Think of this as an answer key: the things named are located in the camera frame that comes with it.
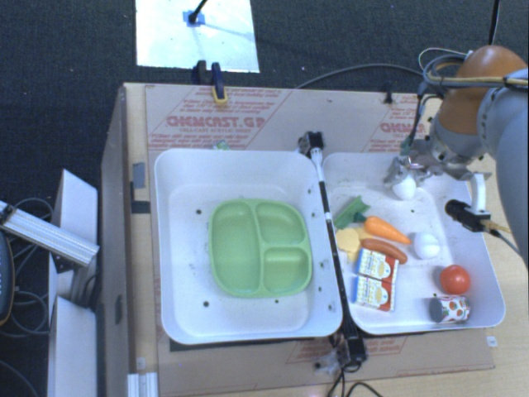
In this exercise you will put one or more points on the brown cardboard board red print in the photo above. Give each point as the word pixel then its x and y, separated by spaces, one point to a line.
pixel 330 114

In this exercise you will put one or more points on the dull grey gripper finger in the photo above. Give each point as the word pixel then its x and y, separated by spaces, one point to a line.
pixel 421 177
pixel 396 172

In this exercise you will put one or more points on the red tomato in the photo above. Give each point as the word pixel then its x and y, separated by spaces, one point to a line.
pixel 454 279

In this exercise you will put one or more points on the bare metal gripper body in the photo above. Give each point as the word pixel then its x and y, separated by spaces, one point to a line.
pixel 430 159

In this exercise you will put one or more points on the yellow toy food slice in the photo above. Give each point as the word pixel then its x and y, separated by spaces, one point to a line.
pixel 347 240

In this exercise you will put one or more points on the white plastic tray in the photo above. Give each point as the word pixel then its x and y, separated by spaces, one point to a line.
pixel 186 221
pixel 475 263

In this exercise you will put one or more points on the thin black and white rod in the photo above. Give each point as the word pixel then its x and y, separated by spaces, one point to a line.
pixel 330 230

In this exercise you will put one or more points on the white yellow red carton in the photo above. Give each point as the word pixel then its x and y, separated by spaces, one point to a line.
pixel 372 294
pixel 376 265

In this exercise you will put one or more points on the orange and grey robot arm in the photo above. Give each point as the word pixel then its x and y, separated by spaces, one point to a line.
pixel 502 139

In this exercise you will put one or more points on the small can with tomato print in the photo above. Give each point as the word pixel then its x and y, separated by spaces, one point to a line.
pixel 452 309

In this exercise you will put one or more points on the green vegetable stalk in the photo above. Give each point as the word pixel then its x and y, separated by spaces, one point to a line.
pixel 347 213

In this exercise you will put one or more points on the white egg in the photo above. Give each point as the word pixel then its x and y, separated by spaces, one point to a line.
pixel 405 189
pixel 426 246

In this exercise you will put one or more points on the black cylinder on white bracket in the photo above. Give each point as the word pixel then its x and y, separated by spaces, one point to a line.
pixel 465 213

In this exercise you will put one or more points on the orange carrot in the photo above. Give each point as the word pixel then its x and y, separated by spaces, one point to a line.
pixel 384 230

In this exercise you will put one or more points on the brown sausage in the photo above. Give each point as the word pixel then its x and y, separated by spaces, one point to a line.
pixel 384 248

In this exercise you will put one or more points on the green divided plate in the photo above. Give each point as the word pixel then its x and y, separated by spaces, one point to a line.
pixel 235 254

